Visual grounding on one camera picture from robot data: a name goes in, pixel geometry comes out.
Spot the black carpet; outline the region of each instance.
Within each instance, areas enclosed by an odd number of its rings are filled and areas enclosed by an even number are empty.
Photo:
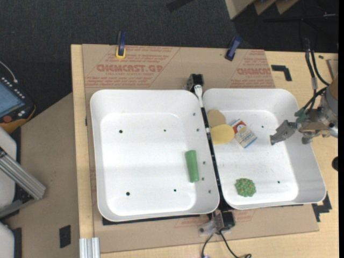
[[[0,60],[42,112],[71,92],[70,45],[115,44],[119,30],[131,45],[225,48],[235,35],[240,48],[302,51],[308,37],[316,52],[338,52],[338,20],[266,23],[268,18],[338,13],[339,0],[301,0],[280,15],[249,6],[230,20],[224,0],[0,0]],[[0,66],[0,74],[6,70]]]

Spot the wooden table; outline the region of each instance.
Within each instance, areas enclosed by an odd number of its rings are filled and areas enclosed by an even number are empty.
[[[277,88],[290,91],[303,106],[311,97],[311,80],[305,63],[304,53],[297,52],[266,52],[270,65],[285,65],[292,75],[292,82],[287,82],[283,73],[273,72]],[[325,80],[330,81],[327,59],[337,59],[337,54],[321,54],[317,57],[319,72]],[[82,46],[71,46],[71,61],[73,73],[74,120],[76,136],[76,164],[78,187],[78,211],[80,237],[94,237],[92,218],[88,136],[85,126],[86,108],[84,93]],[[332,160],[338,155],[338,140],[335,138],[317,137],[312,143],[329,199],[332,204],[330,213],[321,214],[319,232],[270,236],[266,238],[230,241],[230,247],[237,255],[251,253],[254,258],[260,257],[339,257],[339,223],[338,223],[338,172],[331,167]],[[102,254],[103,258],[110,257],[200,257],[201,244],[165,247],[156,249],[135,250],[121,253]],[[212,258],[231,257],[223,242],[209,243],[206,248]]]

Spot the blue clamp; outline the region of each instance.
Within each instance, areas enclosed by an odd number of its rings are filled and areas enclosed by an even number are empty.
[[[234,37],[231,44],[230,48],[228,49],[225,58],[232,61],[235,56],[235,50],[239,47],[240,43],[242,41],[241,37]]]
[[[119,31],[117,36],[118,47],[116,48],[116,57],[119,59],[125,58],[125,36],[126,32]]]

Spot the green cylinder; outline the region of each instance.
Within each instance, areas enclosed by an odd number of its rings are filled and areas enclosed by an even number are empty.
[[[197,165],[197,156],[195,150],[189,150],[185,153],[185,158],[187,160],[188,172],[190,182],[198,182],[199,175],[198,175],[198,165]]]

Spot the blue object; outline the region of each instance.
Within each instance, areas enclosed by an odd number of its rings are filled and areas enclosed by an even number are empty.
[[[228,49],[228,51],[225,55],[226,59],[228,59],[230,61],[232,61],[234,59],[235,50],[239,47],[241,41],[242,41],[241,37],[234,37],[233,38],[231,45],[230,45],[230,48]]]
[[[125,36],[126,36],[126,32],[119,31],[118,37],[117,37],[118,55],[119,56],[123,56],[124,55]]]

